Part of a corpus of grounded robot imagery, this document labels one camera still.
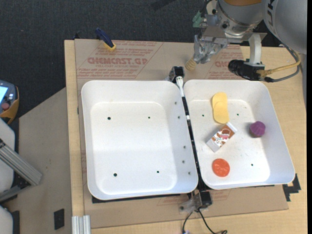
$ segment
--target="green object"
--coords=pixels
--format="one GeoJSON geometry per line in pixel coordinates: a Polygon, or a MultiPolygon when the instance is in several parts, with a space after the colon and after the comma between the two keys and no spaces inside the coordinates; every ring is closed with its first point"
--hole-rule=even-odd
{"type": "Polygon", "coordinates": [[[201,13],[198,11],[197,14],[193,17],[193,27],[199,28],[200,23],[202,22],[203,18],[201,17],[201,13]]]}

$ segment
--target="orange-red circular object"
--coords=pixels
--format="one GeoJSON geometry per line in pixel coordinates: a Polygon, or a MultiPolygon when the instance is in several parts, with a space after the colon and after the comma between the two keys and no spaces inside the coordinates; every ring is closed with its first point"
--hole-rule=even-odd
{"type": "Polygon", "coordinates": [[[213,161],[213,172],[219,177],[225,177],[230,172],[230,165],[222,158],[217,158],[213,161]]]}

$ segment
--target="purple object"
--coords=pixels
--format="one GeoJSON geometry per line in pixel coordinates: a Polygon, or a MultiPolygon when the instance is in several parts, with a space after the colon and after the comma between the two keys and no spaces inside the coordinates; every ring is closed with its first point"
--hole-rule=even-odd
{"type": "Polygon", "coordinates": [[[256,121],[250,125],[249,130],[253,137],[261,137],[265,133],[265,124],[261,121],[256,121]]]}

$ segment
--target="black floor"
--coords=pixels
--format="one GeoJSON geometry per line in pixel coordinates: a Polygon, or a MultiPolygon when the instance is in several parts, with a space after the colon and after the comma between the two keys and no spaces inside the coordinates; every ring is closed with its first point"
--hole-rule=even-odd
{"type": "Polygon", "coordinates": [[[202,5],[203,0],[0,0],[0,79],[19,88],[17,117],[65,87],[64,40],[77,32],[95,39],[100,27],[112,39],[193,42],[198,30],[192,18],[202,5]]]}

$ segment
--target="screen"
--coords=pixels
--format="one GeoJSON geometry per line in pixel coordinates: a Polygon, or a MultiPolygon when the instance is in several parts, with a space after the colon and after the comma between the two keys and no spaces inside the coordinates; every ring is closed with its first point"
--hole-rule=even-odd
{"type": "Polygon", "coordinates": [[[8,90],[7,87],[0,86],[0,102],[2,101],[2,99],[3,99],[3,97],[4,97],[4,95],[5,95],[7,90],[8,90]]]}

